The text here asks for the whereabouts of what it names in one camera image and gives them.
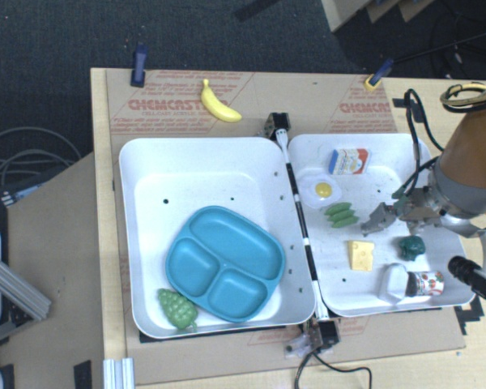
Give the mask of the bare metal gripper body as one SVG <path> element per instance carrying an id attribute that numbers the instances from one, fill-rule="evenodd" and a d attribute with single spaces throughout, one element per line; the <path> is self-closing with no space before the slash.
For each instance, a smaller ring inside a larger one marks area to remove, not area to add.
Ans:
<path id="1" fill-rule="evenodd" d="M 415 188 L 395 202 L 395 213 L 411 234 L 422 233 L 427 227 L 442 226 L 441 218 L 450 210 L 450 202 L 436 187 Z"/>

